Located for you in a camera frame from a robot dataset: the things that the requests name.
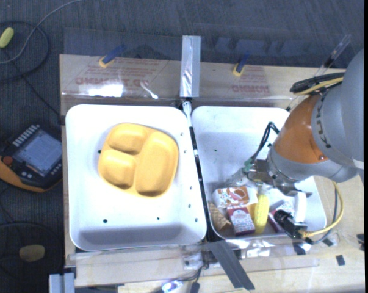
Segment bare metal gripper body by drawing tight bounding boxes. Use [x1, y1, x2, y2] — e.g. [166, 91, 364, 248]
[247, 158, 295, 192]

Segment yellow divided plate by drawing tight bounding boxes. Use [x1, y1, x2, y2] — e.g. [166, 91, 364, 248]
[97, 122, 180, 198]

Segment yellow corn cob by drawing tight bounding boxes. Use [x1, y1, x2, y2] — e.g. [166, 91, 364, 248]
[253, 185, 270, 235]

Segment black cylinder on white bracket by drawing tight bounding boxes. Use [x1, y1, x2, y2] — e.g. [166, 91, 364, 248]
[273, 190, 309, 239]

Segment brown potato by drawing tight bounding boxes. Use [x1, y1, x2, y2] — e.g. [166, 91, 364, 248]
[18, 244, 46, 262]

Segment yellow-green oblong toy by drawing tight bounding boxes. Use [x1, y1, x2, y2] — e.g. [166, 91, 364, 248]
[0, 26, 15, 48]

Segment brown cardboard board red print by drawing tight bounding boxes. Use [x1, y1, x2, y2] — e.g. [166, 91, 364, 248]
[59, 53, 365, 287]

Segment red carton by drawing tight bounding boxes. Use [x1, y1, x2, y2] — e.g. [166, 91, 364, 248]
[226, 204, 256, 237]

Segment white plastic tray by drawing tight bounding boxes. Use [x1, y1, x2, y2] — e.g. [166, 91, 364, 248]
[65, 104, 207, 252]
[190, 105, 327, 241]

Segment brown waffle cone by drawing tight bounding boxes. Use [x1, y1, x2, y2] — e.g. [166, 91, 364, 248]
[208, 200, 233, 232]

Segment white and orange carton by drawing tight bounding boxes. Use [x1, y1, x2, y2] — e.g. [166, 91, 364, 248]
[212, 186, 259, 209]

